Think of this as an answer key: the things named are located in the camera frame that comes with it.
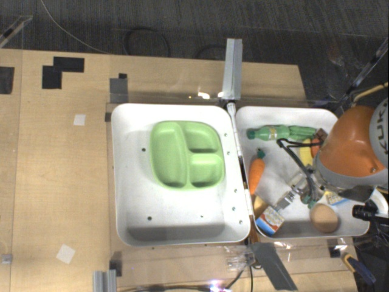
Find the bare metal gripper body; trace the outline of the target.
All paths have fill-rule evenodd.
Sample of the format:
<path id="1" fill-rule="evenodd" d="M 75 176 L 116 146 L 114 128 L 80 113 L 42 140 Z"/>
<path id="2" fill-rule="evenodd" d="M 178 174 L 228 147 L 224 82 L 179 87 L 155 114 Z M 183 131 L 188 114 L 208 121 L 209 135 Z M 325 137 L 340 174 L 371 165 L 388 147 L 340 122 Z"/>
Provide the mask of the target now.
<path id="1" fill-rule="evenodd" d="M 301 200 L 317 199 L 317 188 L 310 172 L 308 175 L 302 172 L 297 172 L 287 184 Z"/>

